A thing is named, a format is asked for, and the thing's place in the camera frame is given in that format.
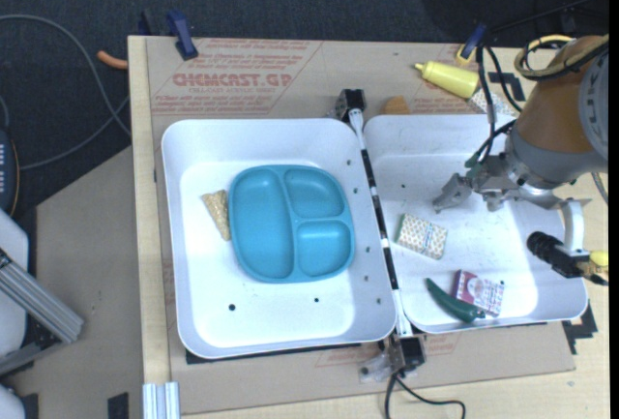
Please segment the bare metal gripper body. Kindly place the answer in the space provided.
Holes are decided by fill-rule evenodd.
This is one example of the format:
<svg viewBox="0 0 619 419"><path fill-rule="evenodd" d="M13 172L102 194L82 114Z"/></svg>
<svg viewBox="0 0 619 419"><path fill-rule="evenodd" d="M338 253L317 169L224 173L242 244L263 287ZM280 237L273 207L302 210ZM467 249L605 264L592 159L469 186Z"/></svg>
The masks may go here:
<svg viewBox="0 0 619 419"><path fill-rule="evenodd" d="M489 156L467 171L471 188L485 201L485 194L498 192L507 201L528 201L546 210L555 209L561 199L554 193L557 183L545 180L513 154Z"/></svg>

